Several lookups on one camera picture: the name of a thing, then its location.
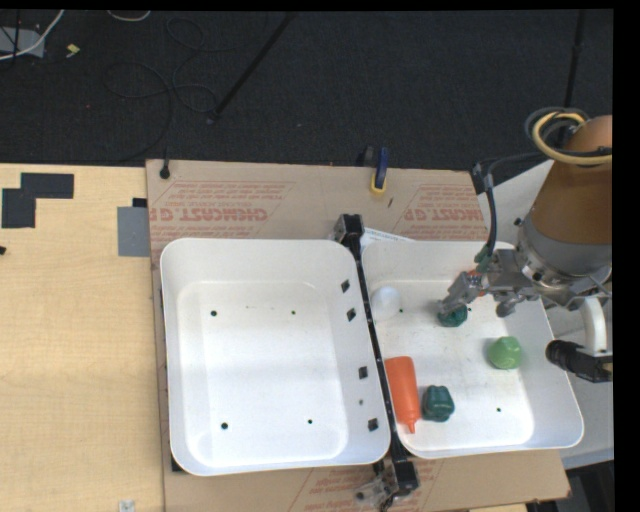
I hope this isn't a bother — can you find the black cylinder on white bracket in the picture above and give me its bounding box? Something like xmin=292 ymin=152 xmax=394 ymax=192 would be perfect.
xmin=544 ymin=295 xmax=613 ymax=384

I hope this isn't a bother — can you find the white paper label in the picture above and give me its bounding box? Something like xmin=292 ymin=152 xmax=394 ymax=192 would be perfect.
xmin=362 ymin=227 xmax=416 ymax=247

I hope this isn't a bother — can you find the orange squeeze bottle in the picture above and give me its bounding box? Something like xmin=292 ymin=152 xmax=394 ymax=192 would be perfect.
xmin=383 ymin=355 xmax=422 ymax=435

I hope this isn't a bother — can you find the thin black rod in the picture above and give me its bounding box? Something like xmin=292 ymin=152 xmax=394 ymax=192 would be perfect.
xmin=344 ymin=233 xmax=407 ymax=467

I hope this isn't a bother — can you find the brown cardboard board red print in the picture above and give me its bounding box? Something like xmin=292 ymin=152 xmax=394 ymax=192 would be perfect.
xmin=144 ymin=158 xmax=573 ymax=512

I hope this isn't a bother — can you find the dark green toy pepper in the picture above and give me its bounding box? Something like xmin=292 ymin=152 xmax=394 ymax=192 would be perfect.
xmin=421 ymin=384 xmax=456 ymax=423
xmin=436 ymin=303 xmax=469 ymax=329

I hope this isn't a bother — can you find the white plastic cup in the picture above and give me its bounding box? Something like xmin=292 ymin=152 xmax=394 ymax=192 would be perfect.
xmin=370 ymin=284 xmax=403 ymax=322

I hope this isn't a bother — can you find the white plastic tray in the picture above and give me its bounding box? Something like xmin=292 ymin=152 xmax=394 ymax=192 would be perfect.
xmin=159 ymin=237 xmax=392 ymax=477
xmin=361 ymin=239 xmax=586 ymax=460

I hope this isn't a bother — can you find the light green toy pepper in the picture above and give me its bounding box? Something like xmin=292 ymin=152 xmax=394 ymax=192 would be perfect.
xmin=487 ymin=335 xmax=523 ymax=371

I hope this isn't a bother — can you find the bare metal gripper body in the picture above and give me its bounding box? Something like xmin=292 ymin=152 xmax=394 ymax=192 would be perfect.
xmin=482 ymin=248 xmax=613 ymax=309

